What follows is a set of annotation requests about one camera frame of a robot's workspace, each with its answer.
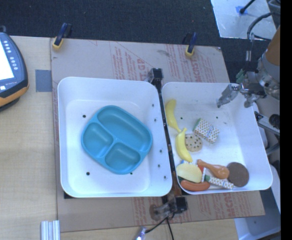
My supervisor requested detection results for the tan chocolate chip biscuit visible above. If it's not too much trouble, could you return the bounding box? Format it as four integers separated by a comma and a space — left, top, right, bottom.
184, 133, 204, 153

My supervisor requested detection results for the thin black and white rod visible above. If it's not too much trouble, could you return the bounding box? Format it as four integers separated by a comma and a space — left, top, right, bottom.
154, 80, 181, 198

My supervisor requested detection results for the white plastic tray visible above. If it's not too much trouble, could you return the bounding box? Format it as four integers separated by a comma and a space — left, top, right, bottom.
161, 81, 274, 196
57, 76, 174, 199

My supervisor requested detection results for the black cylinder on white bracket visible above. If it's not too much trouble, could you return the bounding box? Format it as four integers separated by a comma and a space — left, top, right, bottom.
254, 110, 281, 136

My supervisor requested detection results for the yellow banana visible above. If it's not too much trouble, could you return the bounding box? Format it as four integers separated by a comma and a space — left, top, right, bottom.
174, 127, 194, 164
164, 98, 182, 133

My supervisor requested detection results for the brown round patty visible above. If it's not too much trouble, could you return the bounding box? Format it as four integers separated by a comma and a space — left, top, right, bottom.
226, 161, 250, 188

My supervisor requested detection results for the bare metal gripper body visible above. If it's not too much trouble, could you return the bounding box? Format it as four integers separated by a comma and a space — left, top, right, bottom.
240, 71, 281, 101

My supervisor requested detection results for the white carton with orange pattern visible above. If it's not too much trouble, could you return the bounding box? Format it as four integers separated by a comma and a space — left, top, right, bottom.
192, 117, 221, 144
201, 167, 235, 191

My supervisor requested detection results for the black block with thin wires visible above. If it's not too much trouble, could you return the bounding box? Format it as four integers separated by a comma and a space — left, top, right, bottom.
174, 196, 189, 214
150, 67, 165, 85

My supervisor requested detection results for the orange sausage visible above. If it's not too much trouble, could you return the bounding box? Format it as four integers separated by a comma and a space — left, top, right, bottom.
179, 179, 211, 193

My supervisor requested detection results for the orange chicken drumstick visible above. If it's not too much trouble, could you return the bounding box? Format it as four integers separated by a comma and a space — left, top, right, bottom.
196, 158, 231, 180

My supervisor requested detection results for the yellow taco shell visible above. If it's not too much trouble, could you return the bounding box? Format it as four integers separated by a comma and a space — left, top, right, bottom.
175, 162, 203, 184

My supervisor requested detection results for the brown cardboard board, red print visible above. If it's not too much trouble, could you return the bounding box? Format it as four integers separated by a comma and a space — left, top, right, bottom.
50, 37, 266, 233

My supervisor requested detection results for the blue divided plate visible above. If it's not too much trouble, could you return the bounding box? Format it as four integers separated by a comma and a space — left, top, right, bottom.
80, 104, 154, 176

